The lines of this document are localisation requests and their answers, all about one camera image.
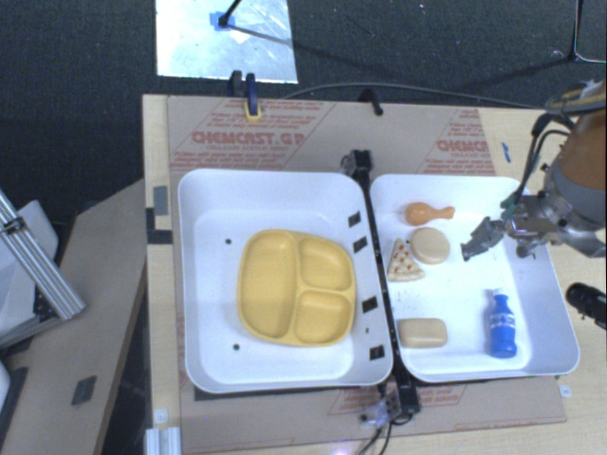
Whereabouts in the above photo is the yellow divided plate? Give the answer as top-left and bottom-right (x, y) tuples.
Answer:
(235, 228), (359, 348)

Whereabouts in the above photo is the thin black rod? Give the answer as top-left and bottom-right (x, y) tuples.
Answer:
(358, 171), (410, 388)

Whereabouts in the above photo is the beige round biscuit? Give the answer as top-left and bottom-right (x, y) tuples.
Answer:
(409, 227), (451, 266)

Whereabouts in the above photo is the white plastic tray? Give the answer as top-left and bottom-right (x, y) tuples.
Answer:
(176, 168), (395, 394)
(368, 173), (581, 384)

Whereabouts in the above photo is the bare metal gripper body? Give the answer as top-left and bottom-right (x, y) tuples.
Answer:
(503, 194), (599, 260)

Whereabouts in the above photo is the blue bottle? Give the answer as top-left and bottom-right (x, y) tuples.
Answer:
(483, 288), (519, 359)

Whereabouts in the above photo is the brown cardboard board red print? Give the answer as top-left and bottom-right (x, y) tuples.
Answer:
(166, 94), (568, 450)

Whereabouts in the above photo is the orange chicken drumstick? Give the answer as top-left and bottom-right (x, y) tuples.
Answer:
(404, 201), (456, 228)

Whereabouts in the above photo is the pizza slice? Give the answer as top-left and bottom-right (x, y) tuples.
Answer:
(386, 237), (427, 283)

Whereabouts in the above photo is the beige bread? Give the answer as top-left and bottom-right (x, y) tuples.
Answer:
(396, 317), (449, 350)

